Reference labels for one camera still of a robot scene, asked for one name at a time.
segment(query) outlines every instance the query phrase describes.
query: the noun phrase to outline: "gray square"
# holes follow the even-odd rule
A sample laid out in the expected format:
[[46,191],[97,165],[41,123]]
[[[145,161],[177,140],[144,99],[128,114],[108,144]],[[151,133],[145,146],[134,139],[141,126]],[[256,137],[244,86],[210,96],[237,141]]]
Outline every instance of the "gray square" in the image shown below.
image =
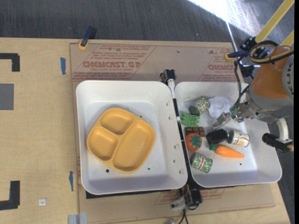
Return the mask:
[[0,84],[0,110],[14,110],[14,84]]

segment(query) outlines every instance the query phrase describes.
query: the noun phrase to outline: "black corner marker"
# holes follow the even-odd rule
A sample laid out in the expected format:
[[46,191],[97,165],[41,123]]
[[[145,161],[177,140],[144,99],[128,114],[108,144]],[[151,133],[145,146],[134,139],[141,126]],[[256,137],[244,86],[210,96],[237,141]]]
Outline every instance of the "black corner marker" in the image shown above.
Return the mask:
[[9,200],[0,201],[0,210],[17,209],[20,205],[20,181],[10,181]]
[[18,53],[0,53],[0,59],[11,60],[11,71],[20,71],[20,56]]

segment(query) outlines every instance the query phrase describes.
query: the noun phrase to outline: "red tomato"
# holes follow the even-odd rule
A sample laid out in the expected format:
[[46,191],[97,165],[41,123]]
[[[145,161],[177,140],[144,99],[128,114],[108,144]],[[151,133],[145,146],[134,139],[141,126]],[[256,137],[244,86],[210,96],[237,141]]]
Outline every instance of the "red tomato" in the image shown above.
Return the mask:
[[185,138],[186,147],[190,151],[196,151],[201,147],[201,137],[196,133],[190,133]]

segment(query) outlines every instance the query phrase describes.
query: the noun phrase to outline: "yellow divided plate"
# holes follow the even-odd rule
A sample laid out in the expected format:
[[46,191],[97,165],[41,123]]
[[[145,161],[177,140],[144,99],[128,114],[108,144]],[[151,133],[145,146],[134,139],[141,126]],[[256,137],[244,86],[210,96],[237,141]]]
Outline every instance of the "yellow divided plate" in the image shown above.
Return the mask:
[[106,110],[87,137],[89,152],[107,166],[129,174],[137,171],[155,143],[153,127],[121,108]]

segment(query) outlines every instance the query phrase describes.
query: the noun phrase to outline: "tin can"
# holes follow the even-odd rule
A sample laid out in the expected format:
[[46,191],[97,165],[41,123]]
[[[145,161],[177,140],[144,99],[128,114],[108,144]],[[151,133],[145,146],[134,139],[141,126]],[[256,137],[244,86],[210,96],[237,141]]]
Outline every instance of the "tin can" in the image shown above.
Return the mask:
[[199,153],[194,153],[191,157],[191,167],[199,169],[205,173],[210,171],[212,163],[212,159],[209,159]]
[[210,102],[205,97],[200,97],[196,100],[190,107],[190,114],[201,115],[204,111],[206,111],[210,107]]
[[228,133],[228,143],[237,146],[247,147],[249,144],[249,135],[246,133],[240,133],[231,130]]

